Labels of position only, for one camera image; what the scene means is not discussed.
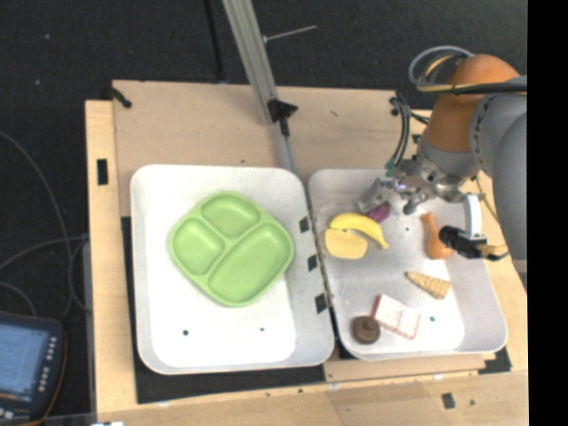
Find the black clip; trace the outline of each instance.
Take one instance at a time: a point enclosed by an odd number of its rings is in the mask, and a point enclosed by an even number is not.
[[[284,136],[290,135],[290,128],[288,127],[288,118],[298,110],[298,106],[288,104],[277,99],[268,101],[268,111],[272,118],[272,122],[280,122],[280,132]]]

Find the green divided plate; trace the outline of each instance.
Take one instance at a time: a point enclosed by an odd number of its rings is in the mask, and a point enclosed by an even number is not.
[[[286,271],[294,242],[268,211],[239,193],[222,192],[177,222],[170,253],[206,294],[225,306],[245,306]]]

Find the yellow banana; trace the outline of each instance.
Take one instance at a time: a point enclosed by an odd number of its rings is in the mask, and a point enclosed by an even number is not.
[[[389,243],[384,239],[381,225],[371,217],[358,213],[343,213],[334,217],[331,223],[329,223],[329,227],[338,230],[351,229],[363,232],[366,236],[379,243],[383,249],[389,247]]]

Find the tray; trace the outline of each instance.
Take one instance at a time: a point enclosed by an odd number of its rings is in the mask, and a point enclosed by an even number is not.
[[[176,224],[170,253],[209,296],[225,306],[245,306],[288,268],[294,242],[265,209],[242,194],[222,192]]]
[[[370,241],[367,253],[358,260],[328,254],[324,232],[329,222],[340,213],[358,211],[357,202],[376,178],[387,179],[386,171],[321,170],[309,182],[323,271],[344,347],[353,356],[367,360],[499,350],[506,342],[507,328],[485,262],[457,254],[431,260],[426,253],[427,233],[420,216],[432,211],[439,227],[465,228],[461,204],[436,199],[406,216],[402,212],[404,202],[393,195],[389,198],[390,216],[381,222],[388,249]],[[416,287],[406,278],[408,271],[450,280],[447,297],[439,300]],[[371,344],[353,338],[353,319],[370,315],[381,294],[421,313],[414,339],[389,330],[382,330],[379,340]]]
[[[227,192],[265,210],[294,243],[285,272],[241,307],[205,293],[170,253],[172,229],[188,211]],[[132,177],[130,197],[138,354],[150,369],[203,374],[316,366],[328,358],[335,338],[329,311],[320,307],[325,291],[320,267],[309,263],[317,249],[305,190],[296,176],[269,168],[148,165]],[[232,231],[225,232],[232,242]],[[202,272],[214,270],[214,264],[201,263]]]

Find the device screen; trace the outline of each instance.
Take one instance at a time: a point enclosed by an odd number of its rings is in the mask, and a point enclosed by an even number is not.
[[[30,401],[49,332],[0,324],[0,398]]]

